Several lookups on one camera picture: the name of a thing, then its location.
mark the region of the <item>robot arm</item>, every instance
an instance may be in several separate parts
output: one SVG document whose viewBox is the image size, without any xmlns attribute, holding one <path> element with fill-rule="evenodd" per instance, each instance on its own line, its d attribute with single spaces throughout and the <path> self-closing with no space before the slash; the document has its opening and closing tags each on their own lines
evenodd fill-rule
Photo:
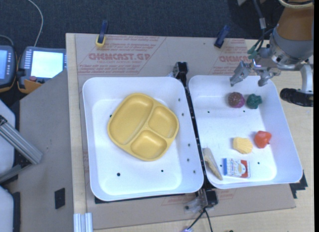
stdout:
<svg viewBox="0 0 319 232">
<path fill-rule="evenodd" d="M 251 63 L 240 62 L 230 78 L 230 84 L 242 81 L 251 70 L 260 76 L 259 86 L 280 75 L 282 70 L 300 71 L 303 78 L 301 90 L 283 89 L 282 99 L 301 106 L 313 106 L 313 64 L 308 58 L 314 53 L 314 0 L 279 0 L 285 6 L 277 26 L 271 30 L 269 44 L 248 53 Z"/>
</svg>

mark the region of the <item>black carpet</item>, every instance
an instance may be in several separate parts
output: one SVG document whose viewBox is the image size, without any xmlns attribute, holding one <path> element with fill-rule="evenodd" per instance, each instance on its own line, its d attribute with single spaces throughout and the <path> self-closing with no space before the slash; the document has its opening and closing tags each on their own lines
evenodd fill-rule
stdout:
<svg viewBox="0 0 319 232">
<path fill-rule="evenodd" d="M 109 34 L 217 37 L 227 24 L 227 37 L 258 38 L 259 19 L 252 0 L 32 0 L 43 13 L 37 46 L 65 48 L 65 34 L 99 33 L 102 20 Z M 281 10 L 277 0 L 262 4 L 269 27 Z M 11 38 L 17 55 L 35 43 L 41 24 L 38 10 L 26 0 L 0 0 L 0 34 Z M 0 38 L 0 45 L 9 44 Z M 0 94 L 11 105 L 21 95 Z"/>
</svg>

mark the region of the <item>lit screen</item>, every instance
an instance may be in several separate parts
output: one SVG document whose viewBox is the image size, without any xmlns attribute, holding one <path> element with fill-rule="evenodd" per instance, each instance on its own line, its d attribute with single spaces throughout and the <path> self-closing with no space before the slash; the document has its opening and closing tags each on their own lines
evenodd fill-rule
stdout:
<svg viewBox="0 0 319 232">
<path fill-rule="evenodd" d="M 0 50 L 0 79 L 5 77 L 6 54 L 6 50 Z"/>
<path fill-rule="evenodd" d="M 63 70 L 63 53 L 34 51 L 31 76 L 53 78 Z"/>
</svg>

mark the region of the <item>yellow plate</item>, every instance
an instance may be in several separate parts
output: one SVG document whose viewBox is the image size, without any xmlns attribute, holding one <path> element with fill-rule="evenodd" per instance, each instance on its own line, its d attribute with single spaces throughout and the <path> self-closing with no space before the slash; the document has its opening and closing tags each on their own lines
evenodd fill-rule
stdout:
<svg viewBox="0 0 319 232">
<path fill-rule="evenodd" d="M 178 119 L 170 109 L 141 93 L 127 96 L 107 126 L 109 137 L 117 146 L 145 161 L 162 157 L 178 128 Z"/>
</svg>

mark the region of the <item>blue clamp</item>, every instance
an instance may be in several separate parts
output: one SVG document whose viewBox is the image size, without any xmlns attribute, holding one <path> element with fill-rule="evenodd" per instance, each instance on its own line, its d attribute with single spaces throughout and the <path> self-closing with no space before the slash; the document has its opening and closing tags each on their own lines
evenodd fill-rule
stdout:
<svg viewBox="0 0 319 232">
<path fill-rule="evenodd" d="M 95 45 L 97 47 L 103 47 L 104 46 L 105 40 L 106 40 L 105 34 L 107 33 L 108 28 L 109 28 L 109 23 L 107 22 L 107 20 L 103 20 L 102 26 L 101 26 L 101 30 L 100 30 L 100 34 L 97 36 L 96 41 L 95 41 Z"/>
<path fill-rule="evenodd" d="M 230 27 L 228 25 L 225 25 L 224 28 L 218 33 L 217 40 L 215 41 L 214 46 L 221 48 L 224 43 L 224 38 L 227 36 L 229 31 Z"/>
</svg>

